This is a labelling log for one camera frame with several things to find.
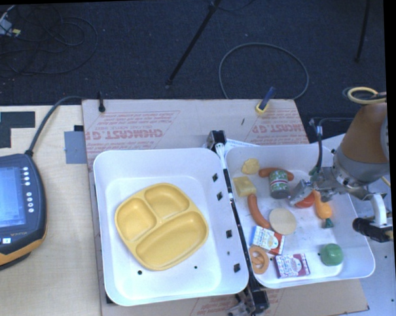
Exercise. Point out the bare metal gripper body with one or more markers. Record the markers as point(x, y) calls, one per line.
point(337, 180)

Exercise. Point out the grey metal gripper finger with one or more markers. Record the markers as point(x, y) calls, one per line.
point(299, 192)
point(326, 194)

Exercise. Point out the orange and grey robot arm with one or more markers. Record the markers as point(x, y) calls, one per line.
point(364, 137)

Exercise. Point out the red orange tomato slice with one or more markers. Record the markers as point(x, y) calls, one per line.
point(306, 202)

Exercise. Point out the orange carrot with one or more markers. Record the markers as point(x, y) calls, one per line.
point(323, 209)

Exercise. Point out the green and white can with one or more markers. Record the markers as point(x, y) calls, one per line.
point(278, 185)

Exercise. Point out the round tan biscuit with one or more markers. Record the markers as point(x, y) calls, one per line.
point(282, 221)

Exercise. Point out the orange sausage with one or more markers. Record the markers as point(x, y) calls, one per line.
point(257, 212)
point(264, 172)

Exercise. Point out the white plastic tray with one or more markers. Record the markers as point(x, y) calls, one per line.
point(177, 286)
point(306, 241)

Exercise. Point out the yellow crinkled chip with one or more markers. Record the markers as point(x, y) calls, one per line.
point(250, 166)

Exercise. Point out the yellow cheese wedge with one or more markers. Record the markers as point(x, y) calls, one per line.
point(244, 186)

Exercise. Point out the white and orange carton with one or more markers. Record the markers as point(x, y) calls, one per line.
point(266, 240)

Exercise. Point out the green apple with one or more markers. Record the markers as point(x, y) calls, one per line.
point(331, 254)

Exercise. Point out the thin black and white rod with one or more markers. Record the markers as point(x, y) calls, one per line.
point(227, 182)

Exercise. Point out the dark red and white carton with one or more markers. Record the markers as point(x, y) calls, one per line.
point(292, 265)

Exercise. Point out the orange pretzel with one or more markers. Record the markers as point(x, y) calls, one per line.
point(259, 260)

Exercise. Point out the yellow divided plate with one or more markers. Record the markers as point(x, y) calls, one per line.
point(161, 227)

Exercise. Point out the brown cardboard board red print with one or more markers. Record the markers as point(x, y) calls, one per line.
point(144, 127)

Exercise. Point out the black cylinder on white bracket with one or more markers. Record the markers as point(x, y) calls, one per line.
point(371, 228)

